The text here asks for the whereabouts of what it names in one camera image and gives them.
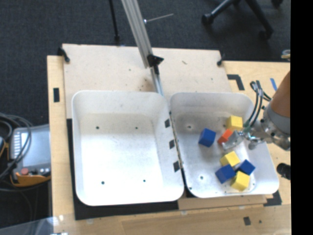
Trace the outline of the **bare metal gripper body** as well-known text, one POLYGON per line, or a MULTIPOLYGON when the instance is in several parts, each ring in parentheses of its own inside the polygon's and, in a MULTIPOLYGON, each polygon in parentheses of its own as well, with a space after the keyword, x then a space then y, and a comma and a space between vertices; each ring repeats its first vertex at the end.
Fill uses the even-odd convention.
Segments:
POLYGON ((249 141, 251 137, 263 138, 264 143, 273 143, 285 151, 291 149, 290 135, 283 133, 271 120, 265 118, 254 124, 245 123, 245 138, 249 141))

